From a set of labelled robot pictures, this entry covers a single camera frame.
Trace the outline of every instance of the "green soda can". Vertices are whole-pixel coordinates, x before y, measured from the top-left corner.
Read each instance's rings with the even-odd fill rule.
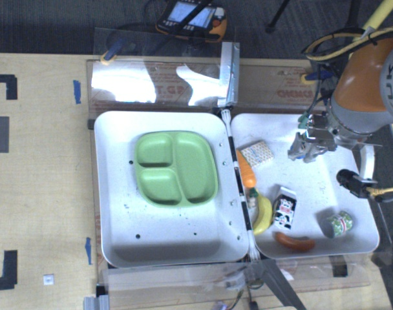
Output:
[[[341,211],[323,219],[320,226],[325,236],[331,239],[337,238],[353,227],[353,219],[346,211]]]

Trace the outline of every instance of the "carrot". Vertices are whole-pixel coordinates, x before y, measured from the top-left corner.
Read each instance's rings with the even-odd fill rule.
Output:
[[[275,233],[275,239],[283,246],[296,251],[309,251],[315,247],[315,241],[313,239],[294,239],[282,232]]]
[[[254,188],[257,184],[254,171],[239,150],[237,150],[237,159],[240,166],[242,184],[248,189]]]

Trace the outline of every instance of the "screen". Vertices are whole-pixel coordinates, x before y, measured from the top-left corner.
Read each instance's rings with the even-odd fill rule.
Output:
[[[190,12],[192,12],[197,5],[193,3],[184,3],[178,1],[173,8],[171,14],[168,17],[168,21],[180,23]],[[201,28],[206,28],[212,15],[215,12],[215,8],[205,7],[201,12],[196,15],[188,24],[193,26],[199,26]]]

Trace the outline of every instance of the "white tray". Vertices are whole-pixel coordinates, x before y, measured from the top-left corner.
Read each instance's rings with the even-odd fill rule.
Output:
[[[137,188],[134,146],[148,132],[196,132],[210,144],[218,193],[194,207],[161,208]],[[226,128],[212,114],[105,112],[94,124],[102,251],[115,267],[234,262],[248,251],[248,234]]]
[[[338,147],[335,152],[318,156],[312,163],[289,160],[287,150],[293,143],[295,133],[299,132],[298,117],[287,114],[241,114],[231,123],[236,148],[264,140],[275,155],[273,160],[254,168],[260,193],[273,201],[280,186],[296,192],[293,227],[287,234],[307,236],[316,241],[315,248],[307,253],[292,251],[274,240],[275,232],[282,230],[272,225],[256,236],[259,250],[270,258],[371,253],[379,244],[379,233],[368,200],[356,198],[336,180],[336,174],[341,169],[358,171],[352,151]],[[340,210],[352,215],[354,226],[344,236],[329,239],[323,235],[318,221]]]

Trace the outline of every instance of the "yellow pole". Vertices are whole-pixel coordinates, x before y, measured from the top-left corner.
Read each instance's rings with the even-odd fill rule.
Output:
[[[370,26],[376,30],[391,11],[393,11],[393,0],[383,0],[366,24],[363,25],[363,29],[366,30]]]

